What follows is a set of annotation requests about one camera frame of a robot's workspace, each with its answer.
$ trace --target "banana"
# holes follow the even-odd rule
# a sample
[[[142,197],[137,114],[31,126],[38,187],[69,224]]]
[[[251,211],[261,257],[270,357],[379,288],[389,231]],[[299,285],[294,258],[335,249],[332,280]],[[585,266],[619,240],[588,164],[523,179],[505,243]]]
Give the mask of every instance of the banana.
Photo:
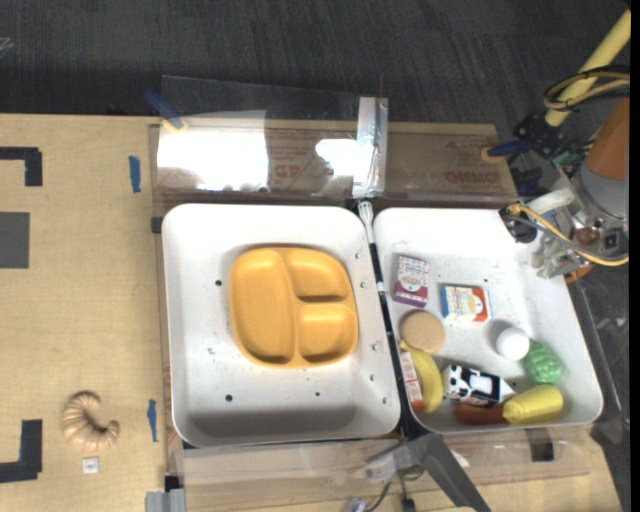
[[[442,402],[444,395],[442,378],[436,362],[424,350],[414,348],[404,340],[400,341],[399,346],[405,352],[409,352],[411,359],[413,359],[413,365],[422,385],[423,411],[427,413],[435,411]]]

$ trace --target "green plastic fruit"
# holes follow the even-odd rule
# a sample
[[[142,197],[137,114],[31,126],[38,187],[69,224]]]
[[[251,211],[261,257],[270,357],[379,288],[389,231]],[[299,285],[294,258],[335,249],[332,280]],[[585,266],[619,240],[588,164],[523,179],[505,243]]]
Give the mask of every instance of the green plastic fruit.
[[[562,365],[558,358],[547,347],[533,340],[524,358],[524,368],[535,384],[554,385],[562,376]]]

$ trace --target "yellow pole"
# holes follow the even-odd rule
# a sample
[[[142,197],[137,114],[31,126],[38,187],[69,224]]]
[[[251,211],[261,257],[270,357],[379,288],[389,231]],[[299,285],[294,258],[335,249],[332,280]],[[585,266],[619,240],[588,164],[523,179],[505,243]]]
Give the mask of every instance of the yellow pole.
[[[625,47],[631,39],[631,9],[627,9],[620,19],[613,26],[611,31],[604,37],[600,45],[591,54],[591,57],[580,68],[579,73],[588,69],[599,68],[613,62],[616,55]],[[559,98],[566,101],[584,94],[595,83],[597,78],[589,78],[587,80],[579,80],[567,87]],[[547,110],[545,121],[549,126],[560,126],[570,112],[558,112],[556,110]]]

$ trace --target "wooden table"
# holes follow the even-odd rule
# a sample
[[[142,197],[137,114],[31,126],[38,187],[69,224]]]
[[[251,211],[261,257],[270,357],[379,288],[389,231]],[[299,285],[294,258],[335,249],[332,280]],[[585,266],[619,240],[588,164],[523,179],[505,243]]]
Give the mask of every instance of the wooden table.
[[[0,146],[43,154],[43,186],[26,187],[24,163],[0,160],[0,211],[30,214],[28,269],[0,269],[0,460],[17,459],[22,420],[43,421],[43,470],[0,484],[0,510],[144,510],[166,468],[156,249],[150,230],[149,129],[157,118],[0,115]],[[139,159],[134,193],[129,157]],[[117,420],[118,443],[83,474],[61,431],[66,400],[102,399],[97,419]],[[158,404],[158,442],[147,418]],[[587,475],[480,486],[494,510],[619,510],[602,450],[586,445]],[[451,507],[440,491],[419,510]],[[278,510],[341,510],[340,503]],[[388,499],[381,511],[399,510]]]

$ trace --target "orange plate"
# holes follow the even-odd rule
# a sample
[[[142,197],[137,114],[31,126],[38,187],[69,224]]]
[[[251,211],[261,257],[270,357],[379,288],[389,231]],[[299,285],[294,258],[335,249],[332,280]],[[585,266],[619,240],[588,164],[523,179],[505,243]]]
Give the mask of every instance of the orange plate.
[[[267,247],[239,256],[231,268],[229,314],[242,353],[265,366],[335,363],[358,341],[349,276],[315,249]]]

